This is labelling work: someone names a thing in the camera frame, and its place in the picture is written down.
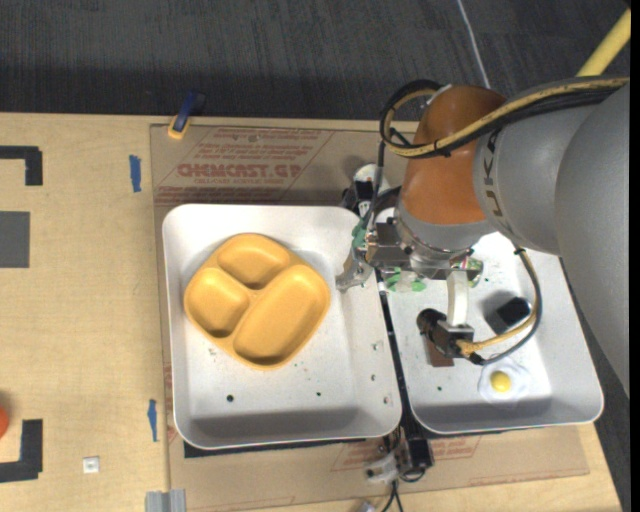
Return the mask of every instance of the yellow tray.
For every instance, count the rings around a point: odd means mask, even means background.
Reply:
[[[323,277],[266,236],[224,242],[191,278],[189,320],[238,361],[261,370],[290,361],[311,339],[331,303]]]

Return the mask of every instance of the blue clip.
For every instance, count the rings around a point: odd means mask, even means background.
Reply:
[[[202,113],[206,96],[201,92],[192,89],[182,102],[178,115],[174,116],[169,123],[169,136],[174,139],[182,139],[191,123],[190,116]]]

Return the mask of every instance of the black corner marker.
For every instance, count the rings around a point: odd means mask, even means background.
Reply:
[[[24,184],[42,185],[42,151],[38,146],[0,146],[0,159],[24,160]]]
[[[20,460],[0,464],[0,483],[37,480],[42,472],[42,420],[23,420]]]

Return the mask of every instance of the egg yolk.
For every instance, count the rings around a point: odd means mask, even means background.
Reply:
[[[511,389],[511,377],[499,370],[491,374],[489,382],[491,382],[491,387],[498,393],[506,393]]]

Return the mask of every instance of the white square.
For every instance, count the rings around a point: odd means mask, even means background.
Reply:
[[[82,469],[84,473],[100,472],[100,457],[85,457],[82,459]]]

